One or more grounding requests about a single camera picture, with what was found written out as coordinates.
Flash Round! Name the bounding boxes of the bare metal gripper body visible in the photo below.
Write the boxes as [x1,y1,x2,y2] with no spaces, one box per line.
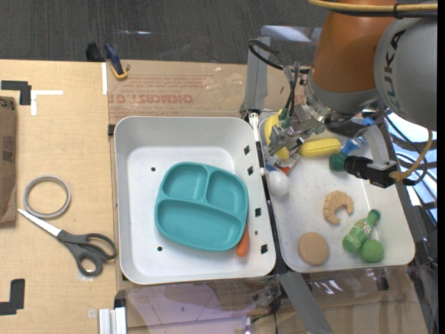
[277,100,328,147]

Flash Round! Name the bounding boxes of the yellow banana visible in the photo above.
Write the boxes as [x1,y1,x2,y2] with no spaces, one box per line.
[264,109,291,161]

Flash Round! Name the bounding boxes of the red and white packet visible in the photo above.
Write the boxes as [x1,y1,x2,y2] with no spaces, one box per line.
[265,151,301,175]

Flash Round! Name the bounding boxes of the yellow corn cob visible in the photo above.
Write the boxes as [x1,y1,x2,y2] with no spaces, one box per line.
[298,137,342,158]

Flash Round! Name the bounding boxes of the white egg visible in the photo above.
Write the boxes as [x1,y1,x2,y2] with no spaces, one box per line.
[266,170,291,197]

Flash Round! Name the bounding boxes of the blue and green bottle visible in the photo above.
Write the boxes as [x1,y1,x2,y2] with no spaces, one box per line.
[328,134,369,172]

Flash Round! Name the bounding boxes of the white plastic tray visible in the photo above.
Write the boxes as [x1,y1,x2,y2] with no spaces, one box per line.
[258,114,416,275]
[113,116,277,286]

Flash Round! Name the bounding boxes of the tan croissant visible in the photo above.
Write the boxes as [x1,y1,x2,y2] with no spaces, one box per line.
[323,190,355,225]

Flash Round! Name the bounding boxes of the teal divided plate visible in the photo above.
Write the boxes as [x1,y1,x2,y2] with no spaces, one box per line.
[154,161,250,252]

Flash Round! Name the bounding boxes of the tan round biscuit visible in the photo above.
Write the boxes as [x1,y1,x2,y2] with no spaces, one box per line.
[296,232,330,267]

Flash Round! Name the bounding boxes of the orange carrot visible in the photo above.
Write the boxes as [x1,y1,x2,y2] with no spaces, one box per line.
[236,225,250,258]

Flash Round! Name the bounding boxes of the brown cardboard board red print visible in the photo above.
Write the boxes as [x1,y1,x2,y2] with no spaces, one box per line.
[106,59,431,334]

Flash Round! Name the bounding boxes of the green ball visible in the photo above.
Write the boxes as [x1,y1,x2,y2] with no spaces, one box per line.
[359,238,385,264]

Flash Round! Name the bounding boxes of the grey tape roll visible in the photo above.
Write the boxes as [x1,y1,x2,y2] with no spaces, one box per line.
[22,175,72,221]

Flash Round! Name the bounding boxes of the brown paper bag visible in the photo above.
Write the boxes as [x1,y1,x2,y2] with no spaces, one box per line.
[0,95,18,225]

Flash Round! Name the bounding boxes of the black cylinder on white bracket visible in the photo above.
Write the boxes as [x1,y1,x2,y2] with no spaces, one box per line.
[343,125,398,189]

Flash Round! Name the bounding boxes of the grey handled scissors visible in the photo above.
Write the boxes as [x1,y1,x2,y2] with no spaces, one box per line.
[17,208,118,277]

